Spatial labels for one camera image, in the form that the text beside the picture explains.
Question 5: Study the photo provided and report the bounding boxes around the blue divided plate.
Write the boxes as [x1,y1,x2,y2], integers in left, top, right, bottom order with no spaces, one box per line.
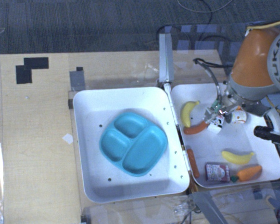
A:
[96,108,171,181]

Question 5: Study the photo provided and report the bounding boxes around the pale wood board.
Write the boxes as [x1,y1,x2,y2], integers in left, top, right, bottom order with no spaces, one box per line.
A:
[67,36,280,224]

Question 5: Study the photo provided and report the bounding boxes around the white plastic tray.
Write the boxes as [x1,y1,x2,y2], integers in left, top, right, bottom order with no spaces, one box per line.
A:
[170,77,280,192]
[72,82,192,206]

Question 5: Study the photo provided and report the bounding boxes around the black cylinder on white bracket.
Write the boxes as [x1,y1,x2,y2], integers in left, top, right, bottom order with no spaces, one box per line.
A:
[252,107,280,148]

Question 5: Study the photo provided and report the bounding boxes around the orange carrot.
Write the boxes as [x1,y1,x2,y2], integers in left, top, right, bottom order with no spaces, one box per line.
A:
[229,165,264,184]

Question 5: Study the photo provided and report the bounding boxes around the orange sausage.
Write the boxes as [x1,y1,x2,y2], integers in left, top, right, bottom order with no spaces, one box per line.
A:
[182,120,210,136]
[186,147,201,180]

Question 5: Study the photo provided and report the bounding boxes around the white and orange can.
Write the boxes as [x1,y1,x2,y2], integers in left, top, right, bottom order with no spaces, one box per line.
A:
[224,109,249,126]

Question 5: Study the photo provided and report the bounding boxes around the white carton with black print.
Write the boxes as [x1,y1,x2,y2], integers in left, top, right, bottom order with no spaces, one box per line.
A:
[205,116,227,136]

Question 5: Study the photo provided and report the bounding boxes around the red and white packet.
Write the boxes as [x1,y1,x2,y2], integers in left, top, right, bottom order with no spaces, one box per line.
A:
[204,161,231,184]

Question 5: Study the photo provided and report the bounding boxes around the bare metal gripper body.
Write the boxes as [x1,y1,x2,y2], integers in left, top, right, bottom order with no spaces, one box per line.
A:
[202,89,243,124]

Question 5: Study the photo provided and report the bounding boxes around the yellow banana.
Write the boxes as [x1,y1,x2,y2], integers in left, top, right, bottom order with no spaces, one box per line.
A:
[179,100,203,129]
[221,147,256,167]

